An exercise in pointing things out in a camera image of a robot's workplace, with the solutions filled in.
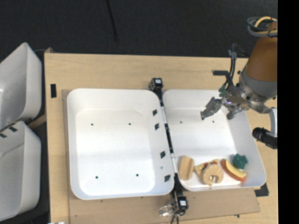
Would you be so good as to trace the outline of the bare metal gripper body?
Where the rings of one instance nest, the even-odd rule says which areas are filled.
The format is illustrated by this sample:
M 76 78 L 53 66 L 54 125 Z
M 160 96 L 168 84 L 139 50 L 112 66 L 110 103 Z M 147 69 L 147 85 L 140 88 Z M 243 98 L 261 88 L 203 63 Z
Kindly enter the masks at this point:
M 245 84 L 230 85 L 221 92 L 222 103 L 232 113 L 252 109 L 258 113 L 269 113 L 265 105 L 269 100 L 253 92 Z

